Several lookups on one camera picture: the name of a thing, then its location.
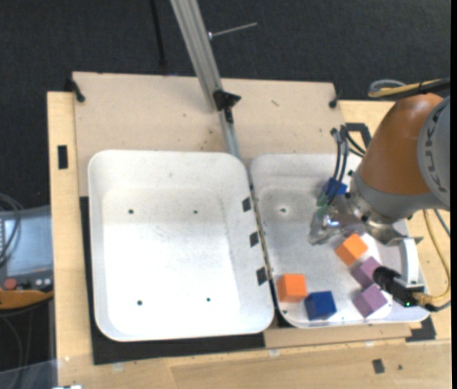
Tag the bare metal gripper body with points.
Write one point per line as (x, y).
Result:
(354, 219)

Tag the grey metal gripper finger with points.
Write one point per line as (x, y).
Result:
(316, 231)
(332, 233)

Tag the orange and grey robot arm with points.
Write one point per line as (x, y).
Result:
(398, 152)

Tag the orange cube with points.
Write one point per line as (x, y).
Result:
(292, 287)
(352, 249)

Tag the white plastic tray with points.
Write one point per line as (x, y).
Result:
(293, 249)
(172, 249)

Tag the purple cube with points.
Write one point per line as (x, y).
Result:
(370, 300)
(365, 272)

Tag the pale wood board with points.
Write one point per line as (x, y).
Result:
(151, 112)

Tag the black cylinder on white bracket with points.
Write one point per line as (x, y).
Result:
(392, 282)

